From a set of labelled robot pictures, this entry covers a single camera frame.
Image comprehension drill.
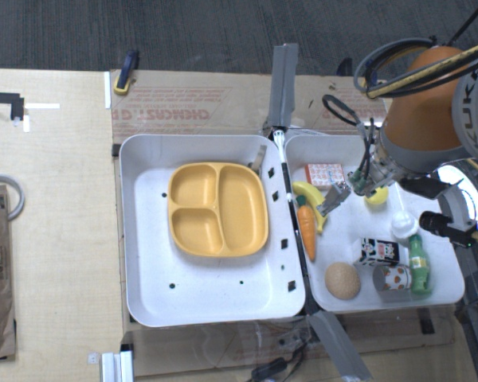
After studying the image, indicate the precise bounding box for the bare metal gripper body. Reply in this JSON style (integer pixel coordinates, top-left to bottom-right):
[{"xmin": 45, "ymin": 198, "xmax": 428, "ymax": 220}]
[{"xmin": 351, "ymin": 148, "xmax": 401, "ymax": 199}]

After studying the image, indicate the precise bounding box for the yellow round cup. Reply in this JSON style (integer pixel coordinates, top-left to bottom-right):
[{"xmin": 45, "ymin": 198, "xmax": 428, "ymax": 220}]
[{"xmin": 362, "ymin": 185, "xmax": 390, "ymax": 209}]

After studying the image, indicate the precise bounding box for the yellow banana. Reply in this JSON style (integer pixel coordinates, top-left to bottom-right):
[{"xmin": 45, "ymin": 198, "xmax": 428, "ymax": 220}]
[{"xmin": 291, "ymin": 180, "xmax": 329, "ymax": 236}]

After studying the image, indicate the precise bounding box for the red printed carton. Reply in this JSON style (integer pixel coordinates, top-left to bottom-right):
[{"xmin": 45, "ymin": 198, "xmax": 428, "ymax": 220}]
[{"xmin": 304, "ymin": 162, "xmax": 347, "ymax": 192}]

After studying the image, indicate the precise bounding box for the orange carrot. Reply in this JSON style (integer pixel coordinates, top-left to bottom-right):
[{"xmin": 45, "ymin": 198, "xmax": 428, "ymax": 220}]
[{"xmin": 295, "ymin": 194, "xmax": 318, "ymax": 263}]

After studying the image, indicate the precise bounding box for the white plastic tray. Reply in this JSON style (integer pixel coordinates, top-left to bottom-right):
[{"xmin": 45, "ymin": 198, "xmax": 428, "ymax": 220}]
[
  {"xmin": 118, "ymin": 134, "xmax": 307, "ymax": 329},
  {"xmin": 283, "ymin": 134, "xmax": 467, "ymax": 314}
]

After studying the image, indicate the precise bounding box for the white plastic bottle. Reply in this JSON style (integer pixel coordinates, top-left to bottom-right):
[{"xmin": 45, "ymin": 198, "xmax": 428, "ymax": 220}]
[{"xmin": 390, "ymin": 210, "xmax": 420, "ymax": 242}]

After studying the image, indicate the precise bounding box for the black and white milk carton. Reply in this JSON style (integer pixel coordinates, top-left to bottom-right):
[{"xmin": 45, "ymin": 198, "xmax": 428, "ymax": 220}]
[{"xmin": 357, "ymin": 236, "xmax": 409, "ymax": 267}]

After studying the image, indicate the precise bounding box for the brown bread roll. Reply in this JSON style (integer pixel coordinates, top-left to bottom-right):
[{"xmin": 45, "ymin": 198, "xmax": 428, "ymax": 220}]
[{"xmin": 323, "ymin": 261, "xmax": 362, "ymax": 301}]

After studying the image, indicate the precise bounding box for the white can strawberry print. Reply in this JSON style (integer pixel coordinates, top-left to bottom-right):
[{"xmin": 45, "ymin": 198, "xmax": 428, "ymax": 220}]
[{"xmin": 371, "ymin": 263, "xmax": 413, "ymax": 293}]

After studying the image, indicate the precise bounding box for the green plastic bottle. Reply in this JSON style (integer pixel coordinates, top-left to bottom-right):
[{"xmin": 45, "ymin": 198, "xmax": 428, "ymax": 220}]
[{"xmin": 406, "ymin": 233, "xmax": 433, "ymax": 296}]

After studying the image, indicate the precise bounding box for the yellow divided plate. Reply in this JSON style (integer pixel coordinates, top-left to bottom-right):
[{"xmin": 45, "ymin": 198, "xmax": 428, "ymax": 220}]
[{"xmin": 167, "ymin": 162, "xmax": 270, "ymax": 259}]

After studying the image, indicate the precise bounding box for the brown cardboard board red print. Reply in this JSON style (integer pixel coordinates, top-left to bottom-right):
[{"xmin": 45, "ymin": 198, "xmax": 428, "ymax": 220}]
[{"xmin": 109, "ymin": 68, "xmax": 465, "ymax": 378}]

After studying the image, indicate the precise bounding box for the black cylinder on white bracket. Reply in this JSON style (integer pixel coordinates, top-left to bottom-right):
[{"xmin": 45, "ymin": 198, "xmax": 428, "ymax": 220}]
[{"xmin": 418, "ymin": 165, "xmax": 478, "ymax": 250}]

